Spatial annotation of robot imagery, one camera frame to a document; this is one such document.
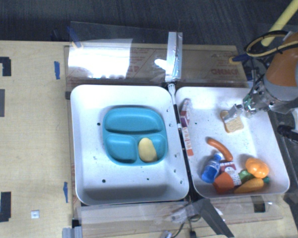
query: blue divided tray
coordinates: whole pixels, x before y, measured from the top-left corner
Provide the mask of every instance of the blue divided tray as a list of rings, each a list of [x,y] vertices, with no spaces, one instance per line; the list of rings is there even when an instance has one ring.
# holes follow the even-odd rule
[[[167,135],[161,116],[147,108],[124,107],[110,110],[103,120],[103,142],[108,157],[120,165],[152,165],[163,160],[168,150]],[[147,137],[154,145],[158,160],[143,162],[139,141]]]

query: yellow cable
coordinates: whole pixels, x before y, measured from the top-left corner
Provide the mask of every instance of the yellow cable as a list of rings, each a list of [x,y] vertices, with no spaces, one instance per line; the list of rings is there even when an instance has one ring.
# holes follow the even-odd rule
[[[291,19],[291,17],[296,13],[297,10],[298,0],[292,0],[285,11],[277,19],[276,23],[271,27],[269,32],[283,29],[283,27],[287,24],[287,22]],[[264,40],[262,40],[262,45],[268,47],[273,39],[274,38],[265,38]]]

